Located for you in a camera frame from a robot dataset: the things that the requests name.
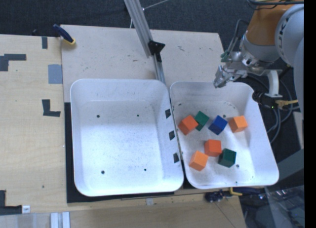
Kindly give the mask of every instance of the blue clamp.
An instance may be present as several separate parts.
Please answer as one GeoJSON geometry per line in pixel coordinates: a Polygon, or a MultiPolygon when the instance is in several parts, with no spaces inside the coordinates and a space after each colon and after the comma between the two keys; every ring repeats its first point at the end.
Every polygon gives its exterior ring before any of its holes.
{"type": "Polygon", "coordinates": [[[68,32],[66,32],[66,31],[65,31],[63,28],[61,28],[59,25],[54,24],[54,25],[53,25],[53,29],[54,29],[60,36],[62,36],[62,37],[64,38],[64,40],[65,40],[67,43],[69,43],[69,44],[71,44],[71,45],[73,45],[73,44],[76,43],[76,40],[75,40],[74,38],[72,38],[72,37],[68,34],[68,32]]]}

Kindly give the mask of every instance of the cube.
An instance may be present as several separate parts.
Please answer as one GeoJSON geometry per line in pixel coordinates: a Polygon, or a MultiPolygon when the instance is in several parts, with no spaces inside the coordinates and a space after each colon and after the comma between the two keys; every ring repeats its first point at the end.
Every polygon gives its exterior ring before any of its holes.
{"type": "Polygon", "coordinates": [[[194,119],[193,116],[188,115],[186,118],[181,120],[178,127],[183,132],[184,135],[188,135],[198,126],[198,122],[194,119]]]}
{"type": "Polygon", "coordinates": [[[209,126],[209,130],[214,132],[216,135],[219,135],[227,125],[227,121],[220,117],[219,115],[213,120],[211,125],[209,126]]]}
{"type": "Polygon", "coordinates": [[[206,125],[206,122],[209,120],[209,117],[203,112],[199,111],[194,119],[196,120],[196,122],[198,122],[196,130],[201,131],[202,128],[206,125]]]}
{"type": "Polygon", "coordinates": [[[209,139],[204,143],[204,153],[208,156],[217,157],[222,153],[222,142],[209,139]]]}
{"type": "Polygon", "coordinates": [[[248,127],[247,121],[243,115],[241,116],[234,116],[228,122],[229,126],[231,127],[232,132],[240,132],[243,131],[245,128],[248,127]]]}
{"type": "Polygon", "coordinates": [[[235,164],[237,153],[230,149],[223,149],[222,153],[219,155],[218,164],[231,167],[235,164]]]}
{"type": "Polygon", "coordinates": [[[208,156],[200,151],[196,151],[192,156],[189,162],[189,167],[201,171],[207,163],[208,156]]]}

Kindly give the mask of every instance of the blue block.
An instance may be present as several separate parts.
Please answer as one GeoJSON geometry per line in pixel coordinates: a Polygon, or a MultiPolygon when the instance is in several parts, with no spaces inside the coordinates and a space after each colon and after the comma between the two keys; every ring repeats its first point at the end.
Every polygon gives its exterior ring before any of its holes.
{"type": "Polygon", "coordinates": [[[227,125],[227,121],[220,117],[219,115],[213,120],[211,125],[209,126],[209,130],[214,132],[216,135],[219,135],[227,125]]]}

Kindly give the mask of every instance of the green block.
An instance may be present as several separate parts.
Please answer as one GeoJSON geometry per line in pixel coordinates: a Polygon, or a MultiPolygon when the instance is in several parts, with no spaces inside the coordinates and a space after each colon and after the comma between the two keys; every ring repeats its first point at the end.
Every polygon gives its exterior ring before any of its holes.
{"type": "Polygon", "coordinates": [[[206,125],[206,122],[209,120],[209,117],[205,115],[203,112],[199,111],[194,119],[196,122],[198,122],[196,130],[201,131],[202,128],[206,125]]]}
{"type": "Polygon", "coordinates": [[[204,125],[201,125],[200,123],[198,123],[196,130],[201,131],[203,127],[204,127],[204,125]]]}
{"type": "Polygon", "coordinates": [[[229,150],[227,148],[223,149],[222,153],[219,155],[218,164],[231,167],[235,164],[237,153],[235,151],[229,150]]]}

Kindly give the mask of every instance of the black clamp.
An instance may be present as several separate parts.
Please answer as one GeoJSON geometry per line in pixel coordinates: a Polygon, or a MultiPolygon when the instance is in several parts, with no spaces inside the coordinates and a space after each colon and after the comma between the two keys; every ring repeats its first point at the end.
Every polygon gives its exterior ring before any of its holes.
{"type": "Polygon", "coordinates": [[[160,52],[165,47],[165,44],[151,40],[148,42],[148,47],[149,47],[150,53],[152,55],[156,55],[157,61],[161,62],[160,52]]]}

